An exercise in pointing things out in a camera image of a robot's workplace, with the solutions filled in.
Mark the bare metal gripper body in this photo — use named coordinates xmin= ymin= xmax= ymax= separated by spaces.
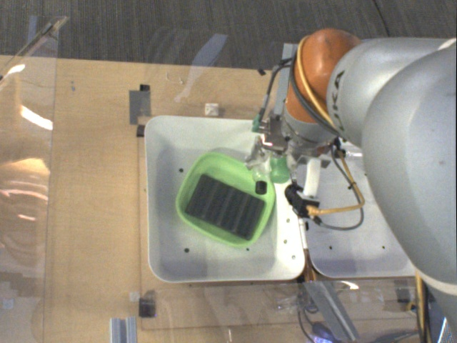
xmin=257 ymin=114 xmax=292 ymax=156

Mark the clear green bottle black cap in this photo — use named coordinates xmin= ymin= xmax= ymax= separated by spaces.
xmin=249 ymin=155 xmax=291 ymax=196

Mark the black ribbed insert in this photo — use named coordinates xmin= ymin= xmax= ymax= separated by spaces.
xmin=184 ymin=173 xmax=266 ymax=239

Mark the green plastic basket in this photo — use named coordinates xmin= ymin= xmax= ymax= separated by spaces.
xmin=174 ymin=151 xmax=276 ymax=249

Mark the white plastic tray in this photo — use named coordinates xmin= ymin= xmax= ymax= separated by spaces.
xmin=144 ymin=115 xmax=307 ymax=284
xmin=303 ymin=143 xmax=418 ymax=279

